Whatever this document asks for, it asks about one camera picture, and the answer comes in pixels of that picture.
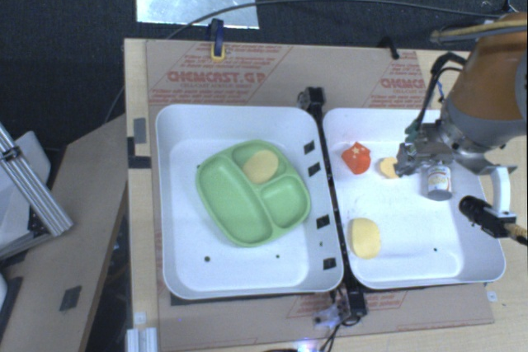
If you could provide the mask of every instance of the green plate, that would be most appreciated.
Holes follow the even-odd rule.
[[[253,154],[270,150],[279,158],[273,177],[254,184],[243,173]],[[196,186],[211,218],[240,246],[259,246],[276,239],[309,214],[311,203],[297,171],[275,146],[247,141],[209,157],[198,167]]]

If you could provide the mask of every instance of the tin can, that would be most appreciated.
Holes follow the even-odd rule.
[[[435,201],[445,201],[453,196],[448,166],[438,163],[427,169],[427,195]]]

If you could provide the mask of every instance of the orange toy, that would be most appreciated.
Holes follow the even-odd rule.
[[[360,143],[354,143],[345,150],[341,158],[354,175],[365,173],[370,167],[370,150]]]

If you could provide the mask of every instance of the cardboard base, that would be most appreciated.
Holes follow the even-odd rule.
[[[153,123],[158,112],[172,103],[295,106],[297,95],[306,87],[324,87],[327,95],[325,110],[334,107],[417,109],[422,103],[425,82],[416,52],[402,51],[400,60],[392,60],[389,52],[382,49],[232,43],[226,45],[225,61],[212,63],[207,43],[147,41],[143,48],[141,54],[141,50],[134,52],[136,62],[141,64],[135,68],[139,74],[130,81],[144,81],[146,78],[148,87],[147,92],[143,85],[140,93],[134,91],[127,97],[130,110],[128,134],[140,140],[135,147],[141,148],[143,155],[152,156],[152,169],[143,172],[144,177],[153,182],[150,216],[154,226],[158,289],[154,318],[159,328],[161,351],[258,345],[295,339],[294,343],[300,347],[310,344],[309,339],[327,337],[328,329],[314,327],[313,314],[330,306],[328,293],[235,298],[208,303],[171,301],[163,282],[158,156]],[[138,130],[139,122],[148,132],[147,137]],[[130,172],[130,183],[135,187],[131,192],[131,198],[135,198],[131,200],[131,207],[139,197],[144,198],[139,195],[139,185],[133,182],[138,172],[139,169]],[[136,265],[139,262],[143,262],[141,266],[145,269],[145,262],[137,260]],[[369,293],[367,302],[369,314],[357,326],[343,328],[339,336],[493,322],[486,291],[481,284]],[[135,301],[134,305],[134,312],[146,312],[148,321],[152,321],[145,304]]]

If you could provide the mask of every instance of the yellow potato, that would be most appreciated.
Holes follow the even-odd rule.
[[[352,251],[359,258],[369,260],[378,255],[381,249],[381,237],[378,225],[368,218],[354,218],[350,224]]]
[[[394,165],[398,162],[394,157],[384,158],[379,164],[379,170],[389,179],[396,179],[398,175],[394,171]]]
[[[268,182],[279,168],[279,158],[270,150],[253,154],[242,166],[242,171],[254,184]]]

